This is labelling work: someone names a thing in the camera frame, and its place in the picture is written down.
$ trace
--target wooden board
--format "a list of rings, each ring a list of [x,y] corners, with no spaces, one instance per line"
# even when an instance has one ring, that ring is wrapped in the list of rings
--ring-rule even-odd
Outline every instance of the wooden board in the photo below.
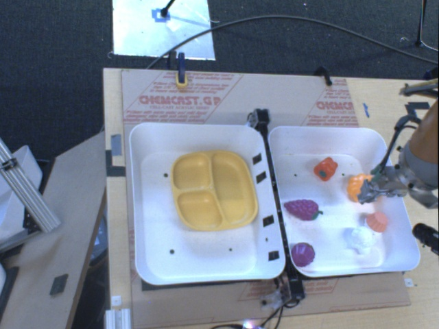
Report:
[[[250,75],[249,77],[257,79],[258,76]],[[286,80],[289,76],[285,75],[282,77]],[[346,81],[359,125],[378,131],[387,143],[389,143],[393,135],[393,127],[396,121],[406,114],[405,104],[409,101],[429,102],[432,104],[432,101],[425,97],[413,96],[411,98],[405,98],[400,96],[399,89],[406,83],[406,81],[403,80],[346,79]],[[107,131],[106,149],[109,150],[111,149],[110,143],[112,136],[123,136],[124,131],[122,123],[121,70],[108,69],[104,71],[104,88]],[[227,109],[221,108],[219,112],[226,113]],[[404,132],[400,138],[401,144],[405,144],[409,137],[410,132]],[[392,161],[397,162],[395,153],[392,154]],[[122,154],[117,157],[112,157],[112,162],[114,165],[124,166],[125,153],[122,152]],[[122,296],[122,303],[112,308],[132,308],[133,298],[130,297],[130,294],[132,294],[132,297],[136,296],[139,298],[140,288],[137,281],[131,282],[133,276],[130,272],[130,260],[127,253],[130,234],[128,232],[125,178],[108,178],[108,186],[109,188],[112,186],[111,193],[108,191],[109,213],[115,214],[115,222],[109,226],[110,229],[115,228],[115,230],[110,232],[112,233],[110,237],[113,238],[113,240],[110,241],[112,245],[110,246],[110,294],[112,296]],[[438,228],[437,211],[425,210],[421,205],[410,198],[406,198],[405,203],[413,224],[421,222]],[[338,306],[337,303],[326,303],[324,305],[328,306],[328,311],[332,313],[309,315],[306,313],[312,313],[312,311],[307,311],[305,308],[309,306],[311,302],[311,296],[309,296],[308,302],[305,299],[300,305],[302,306],[301,309],[297,308],[296,310],[286,310],[284,312],[285,318],[282,320],[279,328],[369,328],[372,326],[373,328],[388,327],[408,329],[414,326],[430,328],[438,322],[439,317],[435,310],[439,304],[436,295],[439,290],[438,259],[437,256],[432,254],[428,249],[421,249],[421,262],[419,266],[415,270],[407,272],[404,276],[399,273],[392,273],[390,275],[383,274],[382,276],[374,275],[369,277],[369,281],[365,282],[363,282],[363,280],[355,283],[350,283],[349,281],[344,282],[344,284],[351,284],[351,288],[348,287],[344,291],[346,295],[349,294],[350,289],[356,293],[375,294],[376,296],[371,297],[371,303],[367,305],[362,304],[361,306],[355,303],[352,303],[350,306]],[[410,279],[410,281],[414,283],[414,286],[408,290],[401,288],[404,287],[403,281],[405,278]],[[375,279],[382,281],[383,286],[373,284],[373,286],[370,287],[370,282],[373,283]],[[395,303],[393,306],[395,307],[389,304],[389,302],[376,302],[377,298],[385,298],[388,293],[391,293],[388,287],[391,286],[391,284],[394,284],[394,286],[399,289],[398,291],[400,291],[401,294],[400,300],[404,300],[405,295],[403,295],[403,293],[407,294],[408,291],[412,300],[411,306],[405,306],[408,304],[406,301],[401,301],[398,305],[396,303],[398,299],[394,299]],[[148,306],[153,305],[154,301],[165,301],[166,303],[166,298],[172,298],[172,293],[181,295],[182,289],[175,290],[174,292],[172,290],[166,290],[166,293],[152,291],[148,295]],[[195,294],[195,291],[190,290],[185,293]],[[313,300],[313,303],[317,306],[318,300]],[[222,304],[225,307],[235,306],[232,302],[228,302],[226,298],[224,298]],[[254,301],[253,305],[257,306],[257,304],[258,301]],[[136,307],[145,308],[141,304],[136,304]],[[172,326],[173,328],[201,329],[211,328],[213,326],[212,323],[209,323],[182,327],[179,325],[187,324],[188,322],[172,323],[171,317],[171,314],[169,314],[169,322],[166,325]]]
[[[19,267],[0,328],[70,328],[104,210],[104,133],[56,158],[44,198],[61,220],[5,260]],[[68,275],[62,293],[50,295],[54,278]]]

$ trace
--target yellow plate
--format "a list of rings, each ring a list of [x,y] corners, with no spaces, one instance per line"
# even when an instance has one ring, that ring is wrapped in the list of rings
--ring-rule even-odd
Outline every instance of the yellow plate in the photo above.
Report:
[[[238,228],[249,224],[258,213],[247,164],[234,152],[183,155],[172,165],[171,183],[178,215],[190,228]]]

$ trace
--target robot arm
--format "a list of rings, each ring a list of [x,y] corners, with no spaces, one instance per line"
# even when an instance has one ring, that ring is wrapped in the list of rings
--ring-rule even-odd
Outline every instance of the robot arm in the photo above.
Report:
[[[396,125],[396,130],[401,131],[399,127],[401,124]],[[380,195],[392,197],[405,196],[408,193],[426,208],[437,208],[438,198],[432,191],[438,188],[438,101],[429,109],[411,139],[401,150],[398,164],[385,166],[394,139],[383,162],[372,171],[373,179],[364,182],[358,195],[359,202],[373,202]]]

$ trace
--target orange toy fruit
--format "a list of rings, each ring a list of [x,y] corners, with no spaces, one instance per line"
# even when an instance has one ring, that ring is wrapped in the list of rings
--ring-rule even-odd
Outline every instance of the orange toy fruit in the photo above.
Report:
[[[367,216],[366,223],[374,232],[382,233],[387,228],[389,221],[384,213],[375,212]]]
[[[338,163],[330,157],[326,157],[322,162],[314,167],[314,173],[324,182],[330,180],[334,175]]]
[[[370,174],[360,173],[349,178],[347,189],[348,195],[355,202],[358,202],[358,194],[361,193],[361,186],[363,185],[365,179],[370,181],[372,179],[372,176]]]

